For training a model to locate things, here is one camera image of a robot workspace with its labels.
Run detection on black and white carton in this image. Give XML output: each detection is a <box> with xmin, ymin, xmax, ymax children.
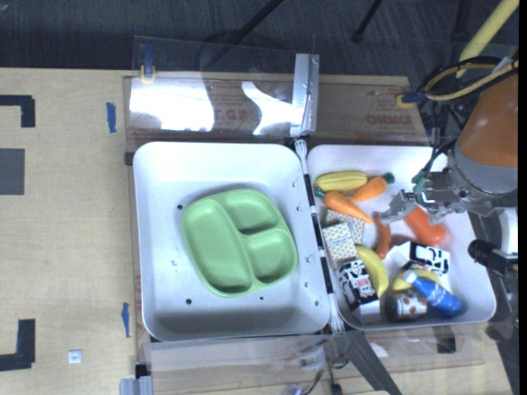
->
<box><xmin>388</xmin><ymin>240</ymin><xmax>451</xmax><ymax>282</ymax></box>

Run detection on orange patterned carton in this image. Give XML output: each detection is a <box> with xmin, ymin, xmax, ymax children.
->
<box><xmin>320</xmin><ymin>222</ymin><xmax>358</xmax><ymax>269</ymax></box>

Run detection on yellow banana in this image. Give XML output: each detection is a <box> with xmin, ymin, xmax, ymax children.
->
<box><xmin>355</xmin><ymin>244</ymin><xmax>390</xmax><ymax>300</ymax></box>
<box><xmin>391</xmin><ymin>268</ymin><xmax>442</xmax><ymax>293</ymax></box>

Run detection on blue bottle with white cap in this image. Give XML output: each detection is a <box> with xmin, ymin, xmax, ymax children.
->
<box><xmin>402</xmin><ymin>269</ymin><xmax>464</xmax><ymax>319</ymax></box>

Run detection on white plastic tray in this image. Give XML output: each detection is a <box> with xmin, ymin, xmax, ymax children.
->
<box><xmin>306</xmin><ymin>144</ymin><xmax>497</xmax><ymax>331</ymax></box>
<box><xmin>132</xmin><ymin>141</ymin><xmax>332</xmax><ymax>342</ymax></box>

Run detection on orange carrot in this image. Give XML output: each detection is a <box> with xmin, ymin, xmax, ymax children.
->
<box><xmin>350</xmin><ymin>172</ymin><xmax>396</xmax><ymax>202</ymax></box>
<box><xmin>315</xmin><ymin>187</ymin><xmax>374</xmax><ymax>225</ymax></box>

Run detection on cow print carton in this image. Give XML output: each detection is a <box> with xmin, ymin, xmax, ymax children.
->
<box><xmin>334</xmin><ymin>259</ymin><xmax>382</xmax><ymax>325</ymax></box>

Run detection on yellow corn cob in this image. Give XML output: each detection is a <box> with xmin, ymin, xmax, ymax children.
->
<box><xmin>314</xmin><ymin>170</ymin><xmax>369</xmax><ymax>193</ymax></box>

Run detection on green patterned carton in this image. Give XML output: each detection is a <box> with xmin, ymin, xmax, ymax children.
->
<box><xmin>322</xmin><ymin>208</ymin><xmax>366</xmax><ymax>244</ymax></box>

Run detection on small can with tomato print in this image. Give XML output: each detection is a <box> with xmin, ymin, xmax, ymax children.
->
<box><xmin>384</xmin><ymin>290</ymin><xmax>428</xmax><ymax>323</ymax></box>

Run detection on small orange sausage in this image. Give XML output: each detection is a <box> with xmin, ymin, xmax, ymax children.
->
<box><xmin>373</xmin><ymin>211</ymin><xmax>393</xmax><ymax>260</ymax></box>

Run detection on black cylinder on white bracket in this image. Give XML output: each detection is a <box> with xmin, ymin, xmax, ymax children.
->
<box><xmin>468</xmin><ymin>207</ymin><xmax>519</xmax><ymax>277</ymax></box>

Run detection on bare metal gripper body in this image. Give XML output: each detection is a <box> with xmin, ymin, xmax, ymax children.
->
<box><xmin>414</xmin><ymin>169</ymin><xmax>496</xmax><ymax>217</ymax></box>

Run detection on green divided plate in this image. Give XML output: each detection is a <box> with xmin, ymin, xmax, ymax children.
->
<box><xmin>180</xmin><ymin>188</ymin><xmax>298</xmax><ymax>299</ymax></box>

